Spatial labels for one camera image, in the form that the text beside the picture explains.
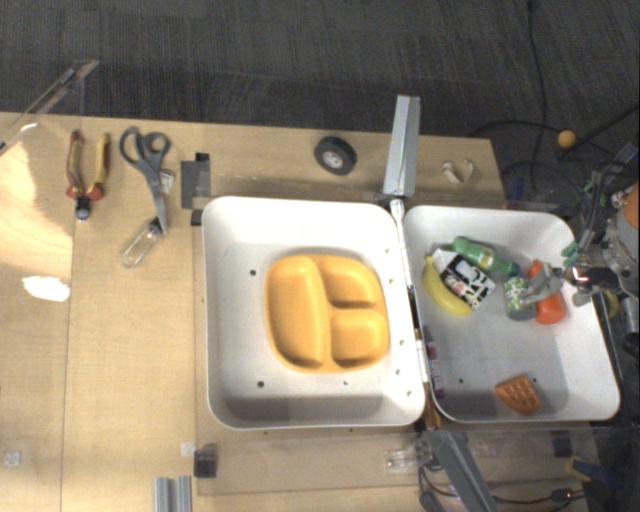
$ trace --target red pliers handle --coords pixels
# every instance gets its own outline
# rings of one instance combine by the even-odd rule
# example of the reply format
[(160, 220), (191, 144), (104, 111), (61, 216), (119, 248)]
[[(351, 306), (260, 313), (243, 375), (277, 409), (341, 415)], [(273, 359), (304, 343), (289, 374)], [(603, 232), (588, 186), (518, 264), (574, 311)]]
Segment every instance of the red pliers handle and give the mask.
[(86, 220), (89, 217), (89, 207), (92, 201), (99, 201), (104, 197), (103, 185), (107, 181), (109, 172), (109, 149), (111, 139), (109, 134), (104, 134), (98, 144), (96, 174), (85, 192), (80, 173), (80, 155), (83, 139), (79, 130), (71, 133), (69, 142), (69, 154), (67, 156), (67, 196), (76, 200), (76, 217)]

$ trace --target yellow banana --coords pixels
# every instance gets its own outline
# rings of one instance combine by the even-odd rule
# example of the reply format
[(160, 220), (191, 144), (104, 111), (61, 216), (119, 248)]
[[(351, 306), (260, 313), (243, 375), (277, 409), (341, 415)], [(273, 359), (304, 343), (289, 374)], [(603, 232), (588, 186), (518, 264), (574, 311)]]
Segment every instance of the yellow banana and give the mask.
[(438, 271), (433, 266), (433, 258), (427, 256), (425, 267), (422, 271), (422, 285), (433, 299), (436, 306), (455, 316), (467, 316), (471, 314), (472, 308), (464, 299), (453, 293), (440, 279)]

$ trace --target black cable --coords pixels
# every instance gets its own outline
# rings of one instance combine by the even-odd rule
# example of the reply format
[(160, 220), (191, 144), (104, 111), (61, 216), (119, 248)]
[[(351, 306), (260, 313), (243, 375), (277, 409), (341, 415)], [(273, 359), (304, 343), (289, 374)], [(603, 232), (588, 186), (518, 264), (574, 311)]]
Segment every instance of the black cable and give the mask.
[(606, 121), (606, 122), (602, 123), (600, 126), (597, 126), (593, 130), (588, 132), (586, 135), (580, 137), (580, 139), (578, 139), (578, 141), (573, 146), (571, 146), (569, 149), (567, 149), (562, 154), (562, 156), (560, 158), (561, 159), (564, 158), (567, 154), (571, 153), (572, 151), (575, 151), (576, 149), (578, 149), (583, 144), (589, 143), (591, 141), (591, 139), (594, 139), (595, 137), (600, 135), (602, 132), (608, 130), (613, 125), (619, 123), (620, 121), (622, 121), (626, 117), (628, 117), (631, 114), (633, 114), (634, 112), (636, 112), (639, 107), (640, 107), (640, 105), (638, 105), (638, 103), (635, 103), (635, 104), (631, 105), (630, 107), (628, 107), (627, 109), (625, 109), (620, 114), (618, 114), (617, 116), (615, 116), (613, 119), (610, 119), (609, 121)]
[(565, 503), (563, 503), (562, 505), (556, 507), (556, 508), (552, 508), (551, 510), (547, 510), (546, 512), (560, 512), (561, 510), (564, 510), (565, 508), (571, 506), (574, 502), (578, 501), (578, 500), (583, 500), (585, 498), (584, 494), (577, 496), (575, 498), (571, 498), (569, 500), (567, 500)]
[[(491, 128), (494, 128), (496, 126), (500, 126), (503, 124), (519, 124), (519, 125), (523, 125), (523, 126), (532, 126), (535, 128), (542, 128), (544, 130), (548, 130), (550, 132), (554, 132), (554, 133), (560, 133), (561, 131), (564, 131), (561, 128), (557, 128), (555, 126), (549, 126), (549, 125), (545, 125), (542, 123), (536, 123), (535, 121), (524, 121), (521, 119), (500, 119), (498, 121), (490, 121), (486, 124), (483, 124), (482, 126), (479, 126), (478, 128), (476, 128), (475, 130), (469, 132), (467, 134), (467, 137), (477, 137), (479, 133), (485, 131), (485, 130), (489, 130)], [(615, 155), (612, 151), (609, 151), (607, 148), (601, 146), (600, 144), (597, 144), (593, 141), (585, 141), (585, 144), (589, 144), (590, 146), (592, 146), (595, 149), (598, 149), (600, 151), (602, 151), (603, 153), (605, 153), (606, 155), (610, 156), (611, 158), (614, 158)]]
[[(439, 489), (436, 485), (434, 485), (433, 482), (431, 482), (431, 480), (429, 480), (428, 468), (426, 466), (421, 466), (420, 470), (418, 471), (418, 484), (420, 486), (420, 495), (421, 496), (423, 494), (428, 493), (429, 491), (433, 491), (435, 494), (437, 494), (439, 496), (444, 496), (444, 497), (447, 497), (447, 498), (460, 499), (460, 496), (458, 496), (457, 494), (452, 493), (452, 492), (448, 492), (448, 491), (443, 491), (442, 489)], [(556, 489), (556, 491), (553, 491), (549, 496), (545, 496), (543, 498), (536, 498), (536, 499), (533, 499), (533, 500), (512, 500), (512, 499), (501, 498), (500, 496), (492, 496), (492, 498), (495, 500), (495, 502), (497, 504), (504, 504), (504, 505), (539, 505), (540, 503), (545, 503), (547, 501), (555, 500), (556, 498), (554, 497), (554, 495), (557, 494), (557, 493), (562, 493), (562, 494), (567, 493), (567, 495), (569, 497), (567, 498), (567, 501), (565, 503), (561, 504), (557, 508), (549, 510), (548, 512), (558, 512), (560, 510), (564, 510), (569, 505), (571, 505), (571, 503), (573, 503), (574, 501), (578, 501), (578, 500), (583, 499), (585, 497), (584, 496), (584, 491), (582, 489), (579, 489), (577, 491), (573, 491), (573, 490), (567, 488), (567, 489)]]
[[(517, 162), (513, 162), (511, 164), (509, 164), (507, 167), (505, 167), (504, 169), (502, 169), (500, 171), (500, 175), (505, 175), (510, 173), (511, 171), (513, 171), (513, 169), (521, 166), (521, 165), (525, 165), (525, 164), (529, 164), (531, 163), (531, 160), (519, 160)], [(569, 179), (569, 177), (561, 172), (558, 171), (557, 169), (555, 169), (554, 167), (552, 167), (550, 164), (544, 164), (541, 162), (537, 162), (536, 164), (537, 166), (543, 167), (543, 168), (547, 168), (547, 169), (551, 169), (552, 171), (555, 172), (556, 176), (559, 176), (562, 180), (564, 180), (570, 187), (571, 187), (571, 191), (574, 193), (574, 195), (576, 196), (576, 198), (581, 201), (582, 200), (582, 192), (578, 189), (578, 187)]]
[[(529, 33), (529, 43), (531, 44), (531, 53), (533, 54), (533, 60), (536, 65), (536, 72), (538, 73), (538, 84), (540, 87), (540, 97), (542, 100), (542, 122), (540, 123), (542, 126), (547, 124), (547, 90), (544, 83), (544, 76), (542, 74), (542, 68), (540, 67), (540, 59), (538, 57), (538, 48), (536, 46), (535, 37), (533, 35), (533, 0), (527, 1), (527, 24), (528, 24), (528, 33)], [(534, 181), (534, 171), (536, 167), (536, 162), (538, 160), (538, 155), (540, 153), (540, 149), (542, 147), (542, 138), (544, 137), (544, 128), (540, 128), (538, 132), (538, 137), (536, 138), (536, 144), (533, 148), (533, 156), (531, 157), (531, 165), (529, 166), (529, 179), (531, 181), (531, 188), (534, 192), (537, 191), (537, 187)]]

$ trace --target wooden table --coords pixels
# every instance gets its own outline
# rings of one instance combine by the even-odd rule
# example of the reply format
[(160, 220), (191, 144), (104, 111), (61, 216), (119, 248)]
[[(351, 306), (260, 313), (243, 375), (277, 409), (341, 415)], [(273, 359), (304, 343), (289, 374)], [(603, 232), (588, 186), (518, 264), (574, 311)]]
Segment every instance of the wooden table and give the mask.
[[(0, 114), (0, 125), (15, 114)], [(117, 141), (127, 127), (162, 131), (172, 141), (165, 167), (177, 181), (167, 201), (169, 236), (127, 270), (119, 253), (154, 216), (141, 174)], [(69, 133), (80, 128), (89, 180), (96, 144), (111, 134), (105, 198), (86, 223), (64, 195)], [(19, 451), (0, 467), (4, 511), (148, 511), (158, 476), (192, 473), (181, 453), (195, 441), (194, 255), (191, 211), (180, 208), (180, 161), (206, 152), (212, 182), (260, 177), (350, 190), (377, 190), (389, 134), (332, 133), (355, 148), (348, 177), (323, 171), (313, 148), (318, 130), (50, 116), (0, 157), (0, 448)], [(470, 158), (464, 186), (440, 169)], [(418, 188), (463, 200), (503, 198), (486, 140), (421, 137)], [(70, 286), (53, 302), (30, 296), (23, 279), (50, 276)], [(203, 510), (419, 511), (416, 487), (197, 496)]]

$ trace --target small can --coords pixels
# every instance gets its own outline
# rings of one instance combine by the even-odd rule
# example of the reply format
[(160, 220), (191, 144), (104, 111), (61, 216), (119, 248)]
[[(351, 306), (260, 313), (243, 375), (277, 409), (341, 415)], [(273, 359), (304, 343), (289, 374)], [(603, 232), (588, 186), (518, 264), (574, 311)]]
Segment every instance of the small can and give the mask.
[(535, 304), (522, 303), (521, 297), (529, 289), (529, 280), (525, 277), (512, 277), (504, 283), (504, 298), (507, 302), (507, 315), (511, 320), (530, 320), (538, 314)]

